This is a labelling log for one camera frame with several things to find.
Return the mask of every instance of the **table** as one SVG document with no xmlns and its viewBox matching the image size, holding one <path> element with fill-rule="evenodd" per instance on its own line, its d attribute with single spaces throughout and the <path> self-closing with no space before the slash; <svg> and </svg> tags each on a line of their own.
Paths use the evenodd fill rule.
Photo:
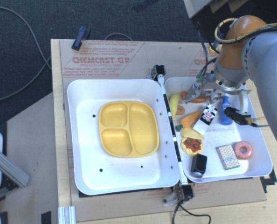
<svg viewBox="0 0 277 224">
<path fill-rule="evenodd" d="M 72 205 L 70 193 L 68 152 L 65 127 L 65 113 L 63 109 L 64 97 L 62 86 L 62 67 L 60 40 L 51 40 L 52 52 L 52 73 L 53 73 L 53 96 L 55 112 L 55 144 L 56 144 L 56 164 L 57 164 L 57 185 L 58 185 L 58 206 L 69 207 Z M 257 117 L 263 115 L 256 95 L 256 88 L 250 81 L 247 88 L 253 92 L 249 94 Z M 263 130 L 263 136 L 268 146 L 270 156 L 273 161 L 274 171 L 277 177 L 277 143 L 269 128 Z M 264 202 L 235 204 L 229 206 L 210 207 L 204 209 L 194 209 L 195 214 L 209 214 L 212 223 L 275 223 L 277 224 L 277 182 L 274 186 L 267 187 Z M 149 215 L 139 215 L 132 217 L 119 217 L 112 219 L 94 220 L 81 222 L 82 224 L 106 224 L 106 223 L 171 223 L 172 212 L 163 212 Z M 208 223 L 207 217 L 187 216 L 184 211 L 178 212 L 176 223 Z"/>
</svg>

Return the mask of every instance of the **blue clip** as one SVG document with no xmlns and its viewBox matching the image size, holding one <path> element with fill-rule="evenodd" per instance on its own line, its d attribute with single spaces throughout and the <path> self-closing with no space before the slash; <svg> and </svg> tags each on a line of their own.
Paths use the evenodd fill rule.
<svg viewBox="0 0 277 224">
<path fill-rule="evenodd" d="M 74 50 L 79 50 L 80 49 L 80 47 L 82 45 L 82 39 L 86 35 L 86 32 L 87 32 L 86 27 L 79 28 L 77 38 L 76 38 L 76 40 L 74 41 L 74 43 L 71 47 L 72 49 L 74 49 Z"/>
</svg>

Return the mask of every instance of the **yellow bowl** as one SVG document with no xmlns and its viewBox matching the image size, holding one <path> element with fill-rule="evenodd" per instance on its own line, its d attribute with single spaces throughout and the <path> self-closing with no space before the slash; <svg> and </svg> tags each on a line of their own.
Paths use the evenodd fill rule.
<svg viewBox="0 0 277 224">
<path fill-rule="evenodd" d="M 138 101 L 114 101 L 102 106 L 99 135 L 104 150 L 116 157 L 145 157 L 159 146 L 154 111 Z"/>
</svg>

